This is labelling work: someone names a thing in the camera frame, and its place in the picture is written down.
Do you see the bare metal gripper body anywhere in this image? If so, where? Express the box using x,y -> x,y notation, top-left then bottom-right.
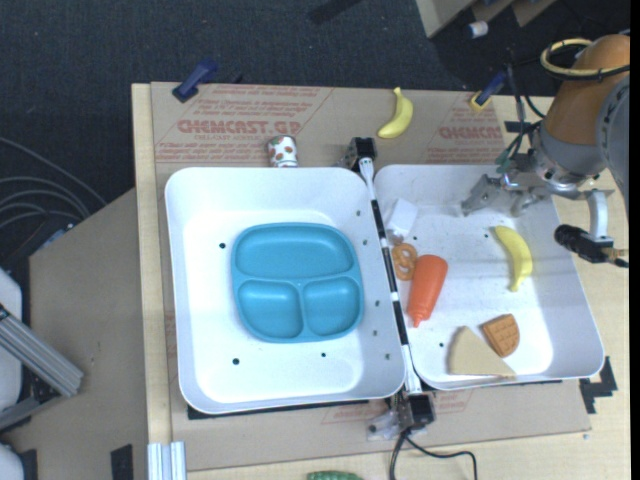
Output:
500,155 -> 585,198

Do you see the yellow banana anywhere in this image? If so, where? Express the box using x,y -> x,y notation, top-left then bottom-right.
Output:
493,225 -> 535,293
376,86 -> 415,140

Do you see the white cube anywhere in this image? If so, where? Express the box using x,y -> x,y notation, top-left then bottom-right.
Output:
385,197 -> 420,237

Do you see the white plastic tray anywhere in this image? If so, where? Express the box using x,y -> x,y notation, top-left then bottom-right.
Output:
163,166 -> 407,416
373,163 -> 607,392

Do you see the orange pretzel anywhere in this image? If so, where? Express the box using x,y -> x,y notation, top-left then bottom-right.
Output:
391,241 -> 418,283

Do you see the orange carrot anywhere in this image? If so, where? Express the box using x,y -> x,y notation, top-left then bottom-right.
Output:
405,254 -> 450,329

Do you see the thin black and white rod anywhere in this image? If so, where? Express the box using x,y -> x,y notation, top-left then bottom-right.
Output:
358,157 -> 424,395

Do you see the brown waffle biscuit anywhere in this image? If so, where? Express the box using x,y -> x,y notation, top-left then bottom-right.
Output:
481,313 -> 522,359

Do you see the beige bread wedge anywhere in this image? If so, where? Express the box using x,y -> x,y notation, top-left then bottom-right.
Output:
447,325 -> 518,380

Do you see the white can with red print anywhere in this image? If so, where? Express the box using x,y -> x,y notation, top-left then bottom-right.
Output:
264,134 -> 300,169

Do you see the blue divided plate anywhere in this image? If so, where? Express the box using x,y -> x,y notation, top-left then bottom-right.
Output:
230,222 -> 366,345

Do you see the brown cardboard board, red print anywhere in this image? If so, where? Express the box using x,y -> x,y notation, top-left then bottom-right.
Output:
149,81 -> 594,472

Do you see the black cylinder on white bracket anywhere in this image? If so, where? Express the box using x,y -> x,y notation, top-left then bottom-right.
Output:
553,190 -> 619,264

